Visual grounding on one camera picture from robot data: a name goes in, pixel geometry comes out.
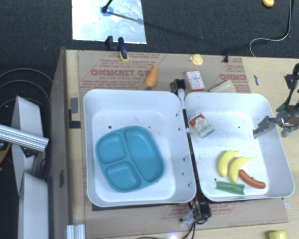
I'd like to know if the green celery stick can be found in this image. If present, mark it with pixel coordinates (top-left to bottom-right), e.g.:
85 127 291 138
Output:
216 181 246 196

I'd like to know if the yellow lumpy toy food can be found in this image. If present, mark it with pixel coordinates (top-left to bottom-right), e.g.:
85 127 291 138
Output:
189 54 204 65

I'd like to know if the red and white carton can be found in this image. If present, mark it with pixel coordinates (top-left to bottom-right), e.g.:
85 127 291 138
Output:
188 113 215 139
184 70 206 92

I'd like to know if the brown cardboard board red print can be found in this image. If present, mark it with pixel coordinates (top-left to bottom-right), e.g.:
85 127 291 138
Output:
77 50 289 230

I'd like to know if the yellow banana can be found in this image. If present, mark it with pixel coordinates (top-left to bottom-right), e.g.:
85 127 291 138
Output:
217 150 241 178
228 156 254 184

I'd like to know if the blue divided plate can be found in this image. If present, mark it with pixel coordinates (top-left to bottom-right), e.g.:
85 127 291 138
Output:
95 125 165 193

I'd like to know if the black block with thin wires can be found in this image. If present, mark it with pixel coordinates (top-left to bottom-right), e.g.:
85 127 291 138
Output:
170 79 186 94
189 195 211 221

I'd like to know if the white plastic tray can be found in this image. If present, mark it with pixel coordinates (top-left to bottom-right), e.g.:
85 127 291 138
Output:
83 89 197 208
183 91 296 203

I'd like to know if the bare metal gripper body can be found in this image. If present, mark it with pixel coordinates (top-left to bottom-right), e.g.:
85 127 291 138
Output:
275 101 299 137

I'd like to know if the thin black and white rod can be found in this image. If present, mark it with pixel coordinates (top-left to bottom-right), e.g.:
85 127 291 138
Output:
178 88 207 209

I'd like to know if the yellow-green rounded toy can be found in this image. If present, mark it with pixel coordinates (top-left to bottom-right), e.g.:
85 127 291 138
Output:
268 230 287 239

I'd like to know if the orange carrot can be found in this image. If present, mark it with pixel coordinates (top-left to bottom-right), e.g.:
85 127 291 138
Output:
145 64 158 91

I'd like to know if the orange sausage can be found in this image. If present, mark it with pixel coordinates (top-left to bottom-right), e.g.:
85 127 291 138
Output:
238 169 266 189

